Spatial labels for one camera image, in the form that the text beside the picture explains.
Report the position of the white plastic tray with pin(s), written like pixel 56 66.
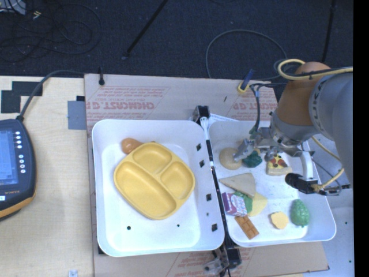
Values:
pixel 276 192
pixel 161 232

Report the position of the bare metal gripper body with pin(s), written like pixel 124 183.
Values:
pixel 276 143

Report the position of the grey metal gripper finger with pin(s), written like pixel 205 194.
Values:
pixel 271 155
pixel 243 149

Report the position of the orange rounded toy food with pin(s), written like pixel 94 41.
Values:
pixel 128 145

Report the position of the green broccoli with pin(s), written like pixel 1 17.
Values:
pixel 253 160

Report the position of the white and purple small carton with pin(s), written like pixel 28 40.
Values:
pixel 235 205

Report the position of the green lettuce leaf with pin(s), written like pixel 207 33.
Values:
pixel 248 200

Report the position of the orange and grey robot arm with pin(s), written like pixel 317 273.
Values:
pixel 299 102

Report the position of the small yellow round toy food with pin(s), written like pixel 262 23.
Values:
pixel 279 220

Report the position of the beige triangular bread slice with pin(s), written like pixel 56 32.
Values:
pixel 242 183

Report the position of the thin black and white rod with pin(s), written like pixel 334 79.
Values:
pixel 212 166

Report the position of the beige round biscuit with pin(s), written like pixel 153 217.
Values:
pixel 226 159

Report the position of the yellow cheese slice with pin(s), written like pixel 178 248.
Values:
pixel 259 203

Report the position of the brown cardboard board red print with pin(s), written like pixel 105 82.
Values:
pixel 173 102

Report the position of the pizza slice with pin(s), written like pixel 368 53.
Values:
pixel 278 166

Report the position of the green grapes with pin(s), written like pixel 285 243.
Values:
pixel 299 213

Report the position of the yellow divided plate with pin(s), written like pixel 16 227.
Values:
pixel 147 183

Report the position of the black cylinder on white bracket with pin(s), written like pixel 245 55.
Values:
pixel 307 184

